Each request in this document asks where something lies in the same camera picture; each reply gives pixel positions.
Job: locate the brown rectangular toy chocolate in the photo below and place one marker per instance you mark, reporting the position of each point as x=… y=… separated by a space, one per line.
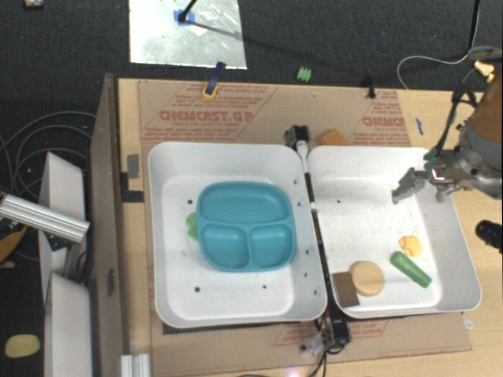
x=346 y=290

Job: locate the green ribbed toy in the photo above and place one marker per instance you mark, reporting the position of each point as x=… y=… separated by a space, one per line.
x=305 y=74

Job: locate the green ridged toy food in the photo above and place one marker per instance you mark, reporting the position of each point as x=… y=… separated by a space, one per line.
x=192 y=224

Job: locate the green toy cucumber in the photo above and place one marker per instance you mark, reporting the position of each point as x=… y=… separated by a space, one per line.
x=410 y=270

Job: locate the brown cardboard board red print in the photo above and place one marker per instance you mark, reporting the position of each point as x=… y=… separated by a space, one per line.
x=251 y=112

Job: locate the yellow toy food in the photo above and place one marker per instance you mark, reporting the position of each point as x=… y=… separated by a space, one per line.
x=410 y=246

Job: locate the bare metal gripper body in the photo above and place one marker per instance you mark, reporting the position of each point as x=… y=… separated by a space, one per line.
x=457 y=173

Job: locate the orange toy waffle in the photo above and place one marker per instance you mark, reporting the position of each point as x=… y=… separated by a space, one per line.
x=333 y=137

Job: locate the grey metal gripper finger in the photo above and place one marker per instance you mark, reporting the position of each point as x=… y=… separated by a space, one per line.
x=444 y=194
x=408 y=185

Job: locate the white plastic tray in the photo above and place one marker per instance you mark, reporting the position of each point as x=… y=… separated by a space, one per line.
x=177 y=289
x=365 y=218

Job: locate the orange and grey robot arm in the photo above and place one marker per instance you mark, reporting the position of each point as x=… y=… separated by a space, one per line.
x=487 y=112

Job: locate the pale yellow oval toy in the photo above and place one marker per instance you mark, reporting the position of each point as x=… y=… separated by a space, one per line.
x=22 y=346

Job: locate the thin black and white rod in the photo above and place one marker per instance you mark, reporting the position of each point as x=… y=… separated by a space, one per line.
x=314 y=210

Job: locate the tan round biscuit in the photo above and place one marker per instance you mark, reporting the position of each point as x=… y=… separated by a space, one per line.
x=368 y=278

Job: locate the blue divided plate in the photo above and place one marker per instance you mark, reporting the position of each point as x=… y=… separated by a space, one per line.
x=245 y=226

